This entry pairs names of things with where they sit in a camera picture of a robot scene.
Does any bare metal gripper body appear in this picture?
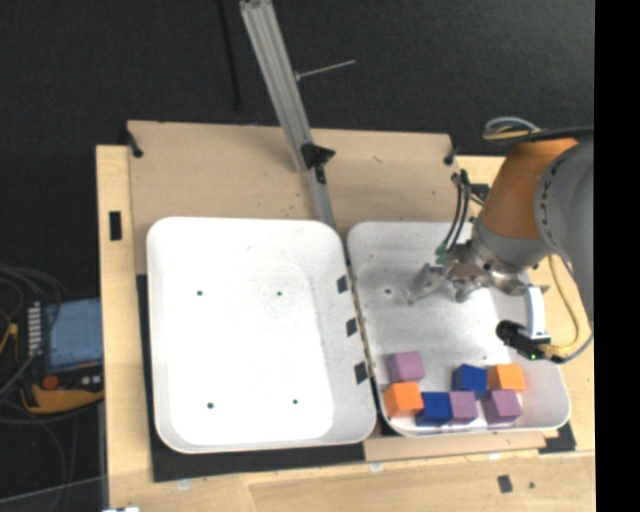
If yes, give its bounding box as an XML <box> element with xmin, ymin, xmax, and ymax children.
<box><xmin>439</xmin><ymin>241</ymin><xmax>532</xmax><ymax>297</ymax></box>

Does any white plastic tray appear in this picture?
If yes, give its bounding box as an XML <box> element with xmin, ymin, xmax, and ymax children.
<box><xmin>345</xmin><ymin>220</ymin><xmax>572</xmax><ymax>438</ymax></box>
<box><xmin>145</xmin><ymin>215</ymin><xmax>378</xmax><ymax>455</ymax></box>

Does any blue cube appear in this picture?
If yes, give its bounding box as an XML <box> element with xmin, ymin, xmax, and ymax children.
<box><xmin>415</xmin><ymin>391</ymin><xmax>454</xmax><ymax>427</ymax></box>
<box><xmin>451</xmin><ymin>363</ymin><xmax>489</xmax><ymax>397</ymax></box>

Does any purple cube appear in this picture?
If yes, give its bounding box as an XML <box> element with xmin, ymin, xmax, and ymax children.
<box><xmin>448</xmin><ymin>389</ymin><xmax>479</xmax><ymax>426</ymax></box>
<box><xmin>480</xmin><ymin>388</ymin><xmax>525</xmax><ymax>427</ymax></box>
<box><xmin>385</xmin><ymin>350</ymin><xmax>427</xmax><ymax>384</ymax></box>

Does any orange cube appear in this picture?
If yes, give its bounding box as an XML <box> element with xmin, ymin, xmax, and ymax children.
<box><xmin>382</xmin><ymin>380</ymin><xmax>426</xmax><ymax>419</ymax></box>
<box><xmin>486</xmin><ymin>362</ymin><xmax>528</xmax><ymax>393</ymax></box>

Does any pale wood board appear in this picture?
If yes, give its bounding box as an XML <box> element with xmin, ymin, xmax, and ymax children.
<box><xmin>125</xmin><ymin>119</ymin><xmax>549</xmax><ymax>464</ymax></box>

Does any black cylinder on white bracket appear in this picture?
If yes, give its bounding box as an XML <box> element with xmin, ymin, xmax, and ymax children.
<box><xmin>495</xmin><ymin>284</ymin><xmax>553</xmax><ymax>362</ymax></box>

